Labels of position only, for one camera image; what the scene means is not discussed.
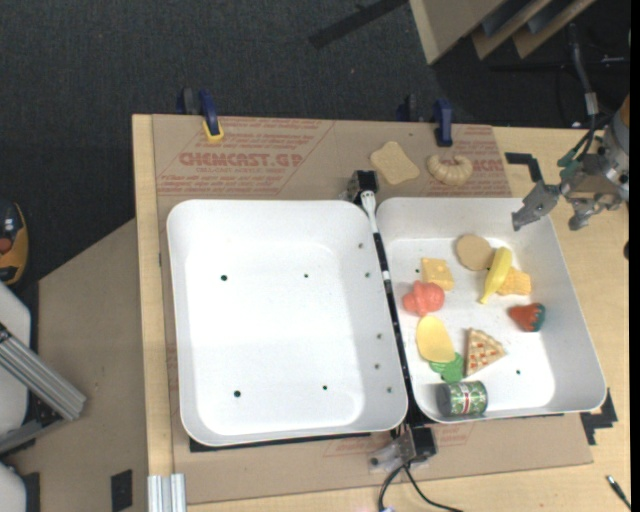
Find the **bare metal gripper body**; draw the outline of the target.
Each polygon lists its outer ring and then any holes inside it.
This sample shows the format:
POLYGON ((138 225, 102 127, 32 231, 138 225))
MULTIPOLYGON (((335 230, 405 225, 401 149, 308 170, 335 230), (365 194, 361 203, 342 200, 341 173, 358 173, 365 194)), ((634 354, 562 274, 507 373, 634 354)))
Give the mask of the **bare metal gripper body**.
POLYGON ((561 172, 561 191, 566 198, 587 194, 629 200, 629 158, 626 155, 587 154, 561 172))

